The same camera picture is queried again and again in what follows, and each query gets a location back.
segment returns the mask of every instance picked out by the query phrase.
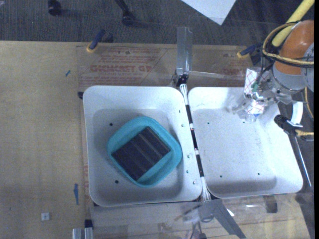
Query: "gray floor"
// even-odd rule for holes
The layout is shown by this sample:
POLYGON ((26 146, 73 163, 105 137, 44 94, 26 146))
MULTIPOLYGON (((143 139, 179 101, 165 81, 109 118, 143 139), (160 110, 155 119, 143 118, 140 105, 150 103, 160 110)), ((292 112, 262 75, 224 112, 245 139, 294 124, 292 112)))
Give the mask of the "gray floor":
MULTIPOLYGON (((89 42, 100 29, 117 43, 176 43, 178 26, 191 26, 194 44, 251 45, 261 42, 284 23, 302 0, 237 0, 222 26, 203 17, 179 0, 125 0, 144 27, 121 24, 122 12, 113 0, 59 0, 62 16, 48 14, 47 0, 0 0, 0 40, 89 42)), ((304 19, 314 19, 314 7, 304 19)), ((312 122, 303 118, 306 128, 312 122)), ((305 185, 299 202, 314 237, 313 143, 301 142, 312 188, 305 185)))

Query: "black rectangular object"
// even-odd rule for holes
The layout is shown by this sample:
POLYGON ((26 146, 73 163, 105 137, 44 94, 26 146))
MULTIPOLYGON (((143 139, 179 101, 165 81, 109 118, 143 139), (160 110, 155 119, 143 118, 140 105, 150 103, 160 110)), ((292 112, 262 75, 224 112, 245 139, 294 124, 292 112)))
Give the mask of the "black rectangular object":
POLYGON ((166 144, 146 127, 113 152, 112 157, 130 177, 137 181, 169 152, 170 149, 166 144))

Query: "wooden surface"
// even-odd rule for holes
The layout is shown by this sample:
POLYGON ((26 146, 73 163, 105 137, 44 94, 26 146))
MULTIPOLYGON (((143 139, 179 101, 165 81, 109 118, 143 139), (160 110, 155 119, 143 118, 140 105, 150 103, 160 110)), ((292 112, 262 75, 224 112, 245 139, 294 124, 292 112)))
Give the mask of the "wooden surface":
MULTIPOLYGON (((77 46, 86 44, 0 41, 0 238, 67 239, 73 228, 84 227, 88 213, 77 46), (50 212, 49 221, 41 221, 43 212, 50 212)), ((172 55, 167 59, 174 68, 172 55)), ((284 204, 285 211, 278 213, 286 218, 273 219, 263 212, 261 222, 255 215, 261 233, 266 238, 309 238, 298 204, 293 197, 287 201, 292 204, 284 204)), ((253 235, 256 225, 246 224, 247 218, 240 221, 241 227, 253 235)))

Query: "yellow hose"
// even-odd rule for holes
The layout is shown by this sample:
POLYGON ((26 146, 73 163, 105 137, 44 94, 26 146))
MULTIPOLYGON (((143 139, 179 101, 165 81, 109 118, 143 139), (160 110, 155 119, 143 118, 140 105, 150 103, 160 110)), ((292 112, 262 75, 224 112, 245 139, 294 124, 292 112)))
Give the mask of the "yellow hose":
MULTIPOLYGON (((298 8, 295 10, 295 12, 286 21, 286 23, 301 20, 303 16, 305 16, 307 11, 314 5, 314 3, 315 3, 315 0, 303 0, 302 3, 298 6, 298 8)), ((281 32, 279 32, 273 39, 272 45, 274 45, 275 47, 279 47, 282 44, 282 42, 285 40, 285 38, 288 36, 288 34, 290 33, 291 28, 292 26, 288 26, 285 29, 283 29, 281 32)))

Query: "black stand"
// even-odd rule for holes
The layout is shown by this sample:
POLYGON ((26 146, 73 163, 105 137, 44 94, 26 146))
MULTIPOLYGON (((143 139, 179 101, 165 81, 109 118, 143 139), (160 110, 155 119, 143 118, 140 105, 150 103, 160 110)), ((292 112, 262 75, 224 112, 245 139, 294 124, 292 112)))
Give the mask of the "black stand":
MULTIPOLYGON (((121 8, 123 12, 122 23, 126 26, 132 26, 135 21, 135 18, 130 13, 129 8, 125 4, 125 2, 123 0, 114 0, 114 1, 117 3, 117 5, 121 8)), ((52 16, 61 15, 62 7, 57 0, 48 0, 48 7, 49 7, 49 13, 52 16)))

